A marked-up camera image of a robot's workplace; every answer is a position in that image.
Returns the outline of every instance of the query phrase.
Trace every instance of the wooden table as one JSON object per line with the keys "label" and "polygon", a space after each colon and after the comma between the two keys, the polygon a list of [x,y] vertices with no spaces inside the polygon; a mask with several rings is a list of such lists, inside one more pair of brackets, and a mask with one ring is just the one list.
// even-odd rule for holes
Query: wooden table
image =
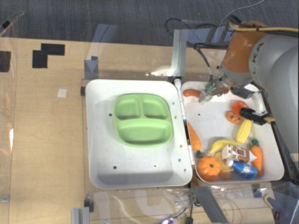
{"label": "wooden table", "polygon": [[[2,47],[8,42],[1,38]],[[41,43],[65,45],[64,56],[48,56],[47,69],[32,68],[32,51]],[[81,105],[81,80],[84,60],[99,57],[100,75],[130,73],[144,76],[161,66],[170,66],[171,47],[91,44],[87,42],[18,39],[18,68],[14,122],[14,144],[11,169],[9,224],[70,224],[71,210],[82,208],[85,198],[84,147]],[[213,67],[221,63],[225,51],[205,50]],[[186,70],[198,79],[208,79],[202,58],[187,49]],[[66,89],[65,98],[58,97]],[[151,191],[148,202],[159,203],[160,190]],[[111,223],[154,223],[165,216],[147,217],[134,208],[135,199],[123,197],[115,208],[125,208],[133,218],[115,217]],[[229,205],[227,218],[246,223],[273,223],[271,210],[262,199],[237,199]],[[3,217],[7,210],[1,208]],[[202,208],[194,209],[194,223],[207,223]],[[92,218],[92,224],[100,223]]]}

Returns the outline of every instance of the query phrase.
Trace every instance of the bottle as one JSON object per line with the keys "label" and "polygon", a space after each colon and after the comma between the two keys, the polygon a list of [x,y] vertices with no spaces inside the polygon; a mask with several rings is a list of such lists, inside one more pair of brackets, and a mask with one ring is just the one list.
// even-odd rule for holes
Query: bottle
{"label": "bottle", "polygon": [[234,162],[232,159],[226,161],[226,165],[233,167],[235,171],[246,178],[255,178],[257,175],[257,168],[252,167],[244,162]]}

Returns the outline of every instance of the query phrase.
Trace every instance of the white bottle cap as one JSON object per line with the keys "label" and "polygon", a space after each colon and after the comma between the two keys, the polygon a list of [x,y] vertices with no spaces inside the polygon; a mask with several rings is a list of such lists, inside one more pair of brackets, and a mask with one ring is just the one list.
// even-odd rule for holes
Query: white bottle cap
{"label": "white bottle cap", "polygon": [[229,167],[233,166],[234,164],[234,160],[233,159],[227,159],[226,160],[226,165],[228,165]]}

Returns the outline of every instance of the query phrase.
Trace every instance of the corn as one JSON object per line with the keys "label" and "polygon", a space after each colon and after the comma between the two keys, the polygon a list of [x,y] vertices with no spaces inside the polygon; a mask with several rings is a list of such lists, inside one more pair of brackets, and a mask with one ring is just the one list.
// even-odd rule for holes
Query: corn
{"label": "corn", "polygon": [[250,133],[252,127],[252,122],[249,119],[246,119],[243,121],[243,123],[241,124],[238,133],[237,133],[237,137],[236,137],[236,141],[239,144],[242,144],[246,141],[246,139],[248,138],[248,135]]}

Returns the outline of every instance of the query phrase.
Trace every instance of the yellow banana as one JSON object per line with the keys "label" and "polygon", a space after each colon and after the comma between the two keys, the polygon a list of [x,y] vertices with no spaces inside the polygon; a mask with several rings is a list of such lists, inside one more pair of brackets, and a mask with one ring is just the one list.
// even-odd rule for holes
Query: yellow banana
{"label": "yellow banana", "polygon": [[216,151],[222,150],[227,144],[231,144],[231,145],[235,145],[237,146],[237,144],[232,141],[232,140],[217,140],[216,142],[214,142],[212,144],[212,148],[211,150],[208,152],[210,155],[212,155],[213,153],[215,153]]}

